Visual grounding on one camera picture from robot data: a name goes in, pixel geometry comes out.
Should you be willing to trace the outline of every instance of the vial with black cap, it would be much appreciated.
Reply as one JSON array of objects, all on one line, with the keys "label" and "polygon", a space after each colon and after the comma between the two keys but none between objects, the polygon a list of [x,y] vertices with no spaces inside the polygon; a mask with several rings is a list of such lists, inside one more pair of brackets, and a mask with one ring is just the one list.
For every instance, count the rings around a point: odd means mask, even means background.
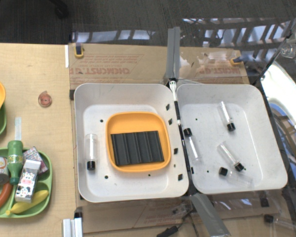
[{"label": "vial with black cap", "polygon": [[296,221],[293,221],[291,219],[287,219],[287,218],[283,218],[275,215],[273,216],[270,214],[265,214],[264,222],[267,224],[274,224],[277,226],[284,227],[296,233]]},{"label": "vial with black cap", "polygon": [[95,170],[97,161],[97,135],[90,133],[85,136],[85,157],[87,170]]},{"label": "vial with black cap", "polygon": [[244,188],[253,187],[253,179],[242,172],[232,171],[221,167],[219,169],[219,177],[226,179],[226,181],[232,184],[242,186]]},{"label": "vial with black cap", "polygon": [[221,142],[217,146],[217,150],[219,153],[224,157],[224,159],[229,162],[237,171],[242,171],[244,169],[244,166],[240,163],[238,158],[230,152],[230,150],[226,147],[226,142]]},{"label": "vial with black cap", "polygon": [[192,161],[200,161],[201,157],[199,155],[199,152],[196,150],[195,144],[193,143],[193,134],[190,128],[184,129],[184,135],[188,139],[190,144],[190,149],[192,151]]},{"label": "vial with black cap", "polygon": [[234,123],[232,122],[232,119],[229,116],[226,105],[223,101],[220,102],[218,109],[219,109],[219,113],[220,113],[222,120],[224,121],[225,125],[227,126],[228,131],[232,132],[232,131],[236,130],[236,127],[235,127]]}]

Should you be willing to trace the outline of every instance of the toy milk carton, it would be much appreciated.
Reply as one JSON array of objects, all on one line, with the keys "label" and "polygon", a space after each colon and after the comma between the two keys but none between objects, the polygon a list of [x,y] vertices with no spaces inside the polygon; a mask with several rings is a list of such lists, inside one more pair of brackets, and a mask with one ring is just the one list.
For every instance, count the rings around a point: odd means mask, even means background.
[{"label": "toy milk carton", "polygon": [[31,203],[34,194],[40,161],[26,160],[15,192],[15,201]]}]

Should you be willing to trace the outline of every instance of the sausage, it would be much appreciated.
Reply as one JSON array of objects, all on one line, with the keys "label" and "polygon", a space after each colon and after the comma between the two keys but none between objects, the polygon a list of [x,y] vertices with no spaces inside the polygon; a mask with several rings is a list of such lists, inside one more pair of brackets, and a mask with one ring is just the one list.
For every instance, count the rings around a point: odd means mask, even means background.
[{"label": "sausage", "polygon": [[0,208],[8,200],[8,198],[12,192],[12,188],[13,188],[13,185],[10,184],[10,182],[7,182],[3,185],[2,191],[0,193]]}]

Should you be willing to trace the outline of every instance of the glass vial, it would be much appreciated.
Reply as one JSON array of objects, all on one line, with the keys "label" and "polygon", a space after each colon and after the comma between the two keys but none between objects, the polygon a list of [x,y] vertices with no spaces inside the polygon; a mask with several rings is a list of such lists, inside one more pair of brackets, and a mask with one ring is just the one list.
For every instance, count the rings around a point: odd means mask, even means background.
[{"label": "glass vial", "polygon": [[240,163],[239,159],[232,154],[226,147],[225,141],[221,142],[217,146],[217,150],[224,157],[224,159],[231,164],[237,171],[241,171],[244,169],[244,166]]},{"label": "glass vial", "polygon": [[232,122],[232,119],[229,116],[226,105],[223,101],[221,101],[219,104],[219,113],[220,113],[221,118],[224,121],[225,125],[227,126],[228,131],[232,132],[232,131],[236,130],[236,127],[235,127],[234,123]]},{"label": "glass vial", "polygon": [[85,136],[85,158],[87,160],[87,170],[95,170],[97,160],[97,135],[87,134]]},{"label": "glass vial", "polygon": [[253,187],[253,179],[242,172],[229,171],[228,169],[221,167],[219,169],[219,176],[226,179],[228,182],[240,185],[244,188]]},{"label": "glass vial", "polygon": [[184,129],[183,132],[184,132],[185,137],[188,139],[190,147],[192,149],[192,160],[193,161],[199,161],[200,160],[200,155],[196,150],[195,144],[193,143],[193,139],[192,139],[193,134],[192,134],[191,129],[186,128],[186,129]]},{"label": "glass vial", "polygon": [[296,221],[293,221],[291,219],[286,219],[279,216],[272,216],[270,214],[265,214],[264,222],[287,228],[293,231],[294,233],[296,233]]}]

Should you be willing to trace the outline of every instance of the toy banana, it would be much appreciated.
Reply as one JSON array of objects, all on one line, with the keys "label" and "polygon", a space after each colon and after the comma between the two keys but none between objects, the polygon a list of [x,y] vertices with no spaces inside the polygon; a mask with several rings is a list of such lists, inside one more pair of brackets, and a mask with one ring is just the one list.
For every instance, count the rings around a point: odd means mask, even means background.
[{"label": "toy banana", "polygon": [[47,198],[48,194],[48,190],[35,192],[33,195],[32,203],[17,202],[12,206],[10,210],[7,210],[5,213],[6,215],[10,215],[11,213],[18,214],[24,212],[42,202],[45,198]]}]

